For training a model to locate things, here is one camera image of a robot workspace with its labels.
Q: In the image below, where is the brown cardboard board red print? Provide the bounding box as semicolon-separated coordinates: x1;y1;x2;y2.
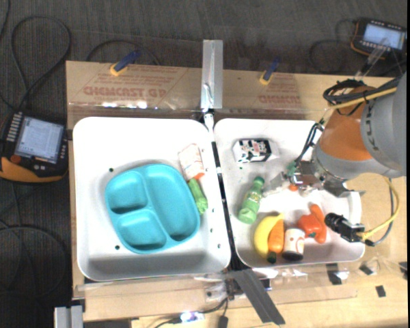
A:
65;59;408;323

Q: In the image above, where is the black and white milk carton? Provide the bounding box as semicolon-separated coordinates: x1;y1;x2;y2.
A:
231;138;280;165

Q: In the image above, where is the green bottle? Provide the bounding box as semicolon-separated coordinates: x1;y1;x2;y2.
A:
237;176;266;225

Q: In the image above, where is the white and orange carton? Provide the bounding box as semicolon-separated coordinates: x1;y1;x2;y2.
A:
177;143;206;181

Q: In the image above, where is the blue divided plate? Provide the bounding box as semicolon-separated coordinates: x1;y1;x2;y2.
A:
104;163;202;255

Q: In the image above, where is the yellow banana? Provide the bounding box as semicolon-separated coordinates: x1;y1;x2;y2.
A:
254;212;286;260

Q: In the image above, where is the orange bell pepper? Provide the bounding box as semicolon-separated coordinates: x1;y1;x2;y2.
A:
297;213;323;238

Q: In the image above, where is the orange carrot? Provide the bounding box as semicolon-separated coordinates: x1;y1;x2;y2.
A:
266;219;286;264

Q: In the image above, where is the white plastic tray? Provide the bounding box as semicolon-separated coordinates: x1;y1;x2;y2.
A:
72;116;232;282
213;118;366;269

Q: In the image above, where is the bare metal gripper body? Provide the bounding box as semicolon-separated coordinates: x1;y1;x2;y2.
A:
289;160;329;189

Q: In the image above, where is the green toy vegetable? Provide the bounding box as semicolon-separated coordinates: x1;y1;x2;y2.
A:
187;178;209;216

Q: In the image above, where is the orange sausage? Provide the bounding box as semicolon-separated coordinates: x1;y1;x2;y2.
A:
309;203;328;245

